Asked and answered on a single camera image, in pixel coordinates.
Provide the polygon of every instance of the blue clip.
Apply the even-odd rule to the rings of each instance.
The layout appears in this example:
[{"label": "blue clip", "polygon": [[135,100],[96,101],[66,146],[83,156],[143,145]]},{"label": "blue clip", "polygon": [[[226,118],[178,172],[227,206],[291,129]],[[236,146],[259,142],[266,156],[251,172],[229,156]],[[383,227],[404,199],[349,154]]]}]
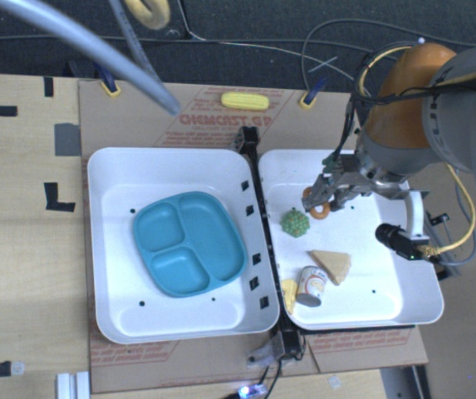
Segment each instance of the blue clip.
[{"label": "blue clip", "polygon": [[326,77],[322,76],[316,85],[304,96],[302,96],[301,100],[298,104],[301,106],[302,109],[309,110],[312,108],[313,104],[315,103],[317,93],[322,91],[326,86]]},{"label": "blue clip", "polygon": [[95,62],[93,64],[102,80],[101,85],[105,89],[106,94],[110,97],[118,96],[121,93],[121,89],[115,84],[115,78],[112,73]]}]

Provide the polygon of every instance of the white bracket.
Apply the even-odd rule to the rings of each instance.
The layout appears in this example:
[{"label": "white bracket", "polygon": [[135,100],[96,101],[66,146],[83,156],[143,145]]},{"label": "white bracket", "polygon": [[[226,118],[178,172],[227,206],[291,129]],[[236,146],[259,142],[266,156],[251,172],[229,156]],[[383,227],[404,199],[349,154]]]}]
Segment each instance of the white bracket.
[{"label": "white bracket", "polygon": [[259,349],[250,352],[247,356],[247,367],[268,367],[284,354],[282,332],[278,331]]},{"label": "white bracket", "polygon": [[56,375],[56,399],[90,399],[90,375],[88,371]]},{"label": "white bracket", "polygon": [[410,190],[404,198],[407,210],[405,232],[411,239],[427,239],[424,234],[424,204],[419,190]]}]

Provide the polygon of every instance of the gray pipe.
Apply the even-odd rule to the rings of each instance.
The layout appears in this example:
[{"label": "gray pipe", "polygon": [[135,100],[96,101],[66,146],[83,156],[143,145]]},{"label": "gray pipe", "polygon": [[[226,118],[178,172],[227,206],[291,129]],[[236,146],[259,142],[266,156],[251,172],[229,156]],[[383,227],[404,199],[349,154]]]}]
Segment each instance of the gray pipe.
[{"label": "gray pipe", "polygon": [[158,74],[156,74],[156,71],[149,62],[147,55],[145,55],[140,40],[138,40],[134,29],[130,25],[129,18],[121,4],[121,0],[108,0],[108,2],[114,13],[115,20],[118,22],[121,32],[123,33],[123,37],[127,41],[130,54],[141,68],[145,69],[156,81],[160,81]]},{"label": "gray pipe", "polygon": [[155,80],[97,35],[41,0],[0,0],[0,8],[45,32],[58,37],[92,61],[132,83],[161,105],[170,115],[180,112],[180,103]]}]

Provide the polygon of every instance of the gray cable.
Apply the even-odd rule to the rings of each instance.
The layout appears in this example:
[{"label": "gray cable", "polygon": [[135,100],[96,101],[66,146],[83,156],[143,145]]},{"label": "gray cable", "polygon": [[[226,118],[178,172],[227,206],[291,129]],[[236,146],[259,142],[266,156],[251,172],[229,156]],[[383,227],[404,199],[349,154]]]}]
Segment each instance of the gray cable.
[{"label": "gray cable", "polygon": [[[30,34],[30,35],[21,35],[21,36],[0,36],[1,41],[7,40],[46,40],[46,39],[57,39],[58,37],[55,36],[48,36],[42,34]],[[125,37],[116,37],[116,36],[102,36],[101,37],[107,41],[126,41]],[[151,43],[162,43],[162,44],[199,44],[199,45],[210,45],[210,44],[223,44],[229,46],[242,46],[242,47],[256,47],[263,50],[273,50],[277,52],[287,53],[289,55],[293,55],[295,57],[302,57],[299,52],[293,52],[287,49],[283,49],[280,47],[273,47],[273,46],[264,46],[255,43],[302,43],[302,39],[300,38],[253,38],[253,39],[230,39],[230,40],[204,40],[204,39],[163,39],[163,38],[140,38],[140,42],[151,42]],[[310,43],[315,44],[322,44],[324,46],[333,46],[333,47],[344,47],[351,50],[356,50],[358,52],[370,52],[370,49],[365,49],[364,47],[352,46],[351,44],[339,43],[339,42],[326,42],[323,40],[311,40]],[[350,81],[354,81],[354,77],[348,74],[346,71],[338,68],[337,66],[330,65],[328,61],[324,62],[320,59],[315,57],[310,57],[308,55],[304,55],[306,59],[310,61],[314,61],[318,64],[322,64],[325,67],[331,68],[334,71],[339,72],[341,75],[346,77]]]},{"label": "gray cable", "polygon": [[197,34],[191,31],[191,29],[189,29],[188,18],[186,17],[186,11],[183,8],[182,0],[177,0],[177,4],[179,5],[180,16],[182,17],[182,22],[184,23],[184,28],[186,28],[186,32],[195,40],[203,41],[204,38],[199,37]]},{"label": "gray cable", "polygon": [[146,71],[136,66],[115,48],[90,30],[41,0],[0,0],[0,8],[40,28],[87,55],[119,78],[131,82],[171,115],[180,111],[180,103]]},{"label": "gray cable", "polygon": [[149,62],[147,55],[144,52],[140,44],[140,40],[136,36],[136,33],[132,26],[130,25],[129,18],[123,5],[121,4],[121,0],[108,0],[110,4],[110,8],[114,13],[115,20],[118,22],[118,25],[123,32],[123,37],[127,41],[127,46],[130,49],[130,54],[138,62],[138,65],[145,69],[156,81],[160,81],[158,74],[156,74],[155,69]]},{"label": "gray cable", "polygon": [[448,43],[448,44],[455,44],[457,46],[465,46],[465,47],[472,47],[473,46],[472,43],[456,42],[456,41],[453,41],[453,40],[447,40],[447,39],[439,38],[439,37],[432,36],[432,35],[429,35],[429,34],[424,34],[423,32],[417,32],[417,31],[414,31],[414,30],[410,30],[409,28],[397,27],[396,25],[393,25],[393,24],[390,24],[390,23],[387,23],[387,22],[371,21],[369,19],[359,19],[359,18],[332,19],[330,21],[325,21],[325,22],[322,22],[322,23],[316,25],[307,34],[306,38],[304,39],[304,41],[302,43],[301,74],[302,74],[302,81],[304,82],[304,87],[306,87],[307,90],[310,90],[310,85],[309,85],[309,82],[307,80],[306,69],[304,67],[304,55],[306,54],[307,45],[308,45],[308,43],[311,42],[311,38],[312,38],[313,34],[315,34],[318,30],[320,30],[324,27],[329,27],[329,26],[337,24],[337,23],[363,23],[363,24],[374,25],[374,26],[378,26],[378,27],[386,27],[386,28],[394,29],[396,31],[407,32],[409,34],[414,34],[414,35],[417,35],[419,37],[430,38],[432,40],[436,40],[436,41],[439,41],[439,42],[445,42],[445,43]]}]

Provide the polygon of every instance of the green broccoli toy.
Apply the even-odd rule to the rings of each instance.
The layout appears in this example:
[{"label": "green broccoli toy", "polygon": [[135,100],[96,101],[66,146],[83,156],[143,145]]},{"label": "green broccoli toy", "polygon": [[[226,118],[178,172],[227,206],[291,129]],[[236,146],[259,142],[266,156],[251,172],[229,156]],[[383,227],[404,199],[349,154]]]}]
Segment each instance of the green broccoli toy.
[{"label": "green broccoli toy", "polygon": [[303,236],[310,229],[310,220],[294,207],[282,217],[282,230],[292,237]]}]

